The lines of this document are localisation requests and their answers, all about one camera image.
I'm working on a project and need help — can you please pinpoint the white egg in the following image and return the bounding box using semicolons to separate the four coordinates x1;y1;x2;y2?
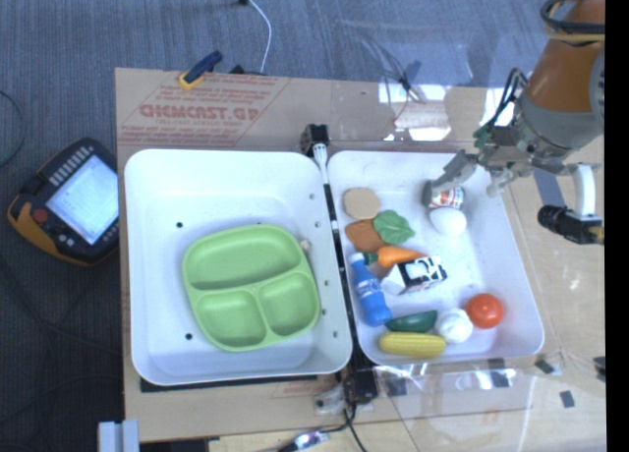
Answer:
429;206;469;237

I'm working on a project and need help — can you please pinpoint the yellow corn cob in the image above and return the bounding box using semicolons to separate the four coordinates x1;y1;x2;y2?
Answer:
377;331;448;360

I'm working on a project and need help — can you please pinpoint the brown cardboard board red print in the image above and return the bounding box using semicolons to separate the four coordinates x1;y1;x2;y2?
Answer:
113;67;544;444

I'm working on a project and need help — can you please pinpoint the orange tomato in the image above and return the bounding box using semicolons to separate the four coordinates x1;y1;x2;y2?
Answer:
464;292;505;330

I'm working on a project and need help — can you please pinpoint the thin black and white rod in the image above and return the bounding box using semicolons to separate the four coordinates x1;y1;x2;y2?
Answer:
313;142;366;373

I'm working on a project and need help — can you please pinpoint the tan round biscuit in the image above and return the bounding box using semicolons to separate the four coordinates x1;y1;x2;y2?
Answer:
342;187;382;221

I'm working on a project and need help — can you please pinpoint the dark green avocado half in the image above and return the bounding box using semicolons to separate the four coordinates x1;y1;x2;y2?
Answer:
383;310;439;334

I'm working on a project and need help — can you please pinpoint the white plastic tray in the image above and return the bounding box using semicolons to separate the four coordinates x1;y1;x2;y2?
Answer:
123;147;355;387
325;149;545;367

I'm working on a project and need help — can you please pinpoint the orange carrot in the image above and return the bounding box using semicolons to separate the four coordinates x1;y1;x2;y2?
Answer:
363;245;429;272

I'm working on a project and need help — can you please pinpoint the green divided plate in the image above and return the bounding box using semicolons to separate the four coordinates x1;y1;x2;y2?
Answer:
181;223;322;354

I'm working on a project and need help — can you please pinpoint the orange bread piece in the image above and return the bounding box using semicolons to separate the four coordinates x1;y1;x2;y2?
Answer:
344;219;390;254

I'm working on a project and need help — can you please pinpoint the blue bottle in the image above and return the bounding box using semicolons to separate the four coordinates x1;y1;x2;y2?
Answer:
348;252;394;328

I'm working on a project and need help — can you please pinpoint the black cylinder on white bracket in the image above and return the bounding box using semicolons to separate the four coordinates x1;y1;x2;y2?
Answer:
537;162;605;246

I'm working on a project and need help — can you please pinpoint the white and black milk carton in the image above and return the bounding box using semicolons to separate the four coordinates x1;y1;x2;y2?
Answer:
379;254;449;297

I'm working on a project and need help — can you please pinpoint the black block with thin wires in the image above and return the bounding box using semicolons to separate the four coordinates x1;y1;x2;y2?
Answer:
342;367;380;406
300;123;331;157

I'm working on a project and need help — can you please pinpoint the white garlic bulb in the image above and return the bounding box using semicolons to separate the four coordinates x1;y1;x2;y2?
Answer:
433;308;475;345

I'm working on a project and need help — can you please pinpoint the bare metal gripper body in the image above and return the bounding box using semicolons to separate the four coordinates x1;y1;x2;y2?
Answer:
477;126;576;174

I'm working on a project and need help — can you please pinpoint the green lettuce leaf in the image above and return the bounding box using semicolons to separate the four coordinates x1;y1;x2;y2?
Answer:
372;209;417;247

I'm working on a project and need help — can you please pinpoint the orange and white small can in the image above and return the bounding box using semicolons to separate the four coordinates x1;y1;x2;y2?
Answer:
428;186;466;211

